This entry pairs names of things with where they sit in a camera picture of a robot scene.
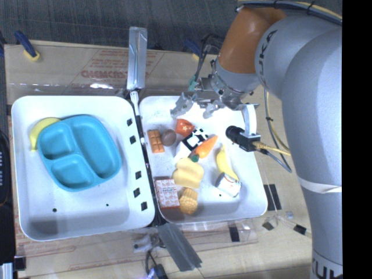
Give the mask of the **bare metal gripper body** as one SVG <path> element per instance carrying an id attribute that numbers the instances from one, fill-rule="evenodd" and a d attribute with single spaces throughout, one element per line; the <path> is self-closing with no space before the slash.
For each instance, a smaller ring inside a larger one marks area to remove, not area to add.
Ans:
<path id="1" fill-rule="evenodd" d="M 240 110 L 241 98 L 248 92 L 248 75 L 234 73 L 223 67 L 212 68 L 207 78 L 200 78 L 195 86 L 196 100 L 221 107 Z"/>

